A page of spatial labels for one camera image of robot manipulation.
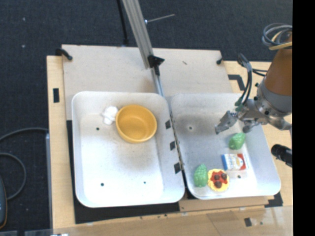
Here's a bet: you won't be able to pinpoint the green toy pepper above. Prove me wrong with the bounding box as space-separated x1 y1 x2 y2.
228 132 247 150

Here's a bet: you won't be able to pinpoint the green toy grapes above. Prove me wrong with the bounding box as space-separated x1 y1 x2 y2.
193 163 209 188

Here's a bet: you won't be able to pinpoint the white crumpled lump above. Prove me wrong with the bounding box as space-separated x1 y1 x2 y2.
101 105 119 126

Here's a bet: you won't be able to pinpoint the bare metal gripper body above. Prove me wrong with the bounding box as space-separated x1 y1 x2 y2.
237 92 293 131

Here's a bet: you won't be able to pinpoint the white plastic tray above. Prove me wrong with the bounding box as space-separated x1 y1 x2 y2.
168 92 282 201
71 90 186 208

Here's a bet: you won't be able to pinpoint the yellow toy spaghetti with meatballs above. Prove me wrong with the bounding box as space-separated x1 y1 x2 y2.
207 168 230 192

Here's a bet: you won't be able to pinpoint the pale flat board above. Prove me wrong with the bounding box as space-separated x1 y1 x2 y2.
61 44 274 212

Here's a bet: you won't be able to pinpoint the blue white red carton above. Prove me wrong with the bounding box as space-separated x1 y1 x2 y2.
220 152 250 178

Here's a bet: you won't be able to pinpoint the yellow bowl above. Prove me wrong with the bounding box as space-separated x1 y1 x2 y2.
115 104 158 144

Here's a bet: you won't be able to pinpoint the thin black and white rod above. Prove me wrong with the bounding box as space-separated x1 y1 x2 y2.
169 112 185 172

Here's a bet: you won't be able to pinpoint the black cylinder on white bracket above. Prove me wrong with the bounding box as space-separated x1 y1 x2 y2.
271 144 293 168

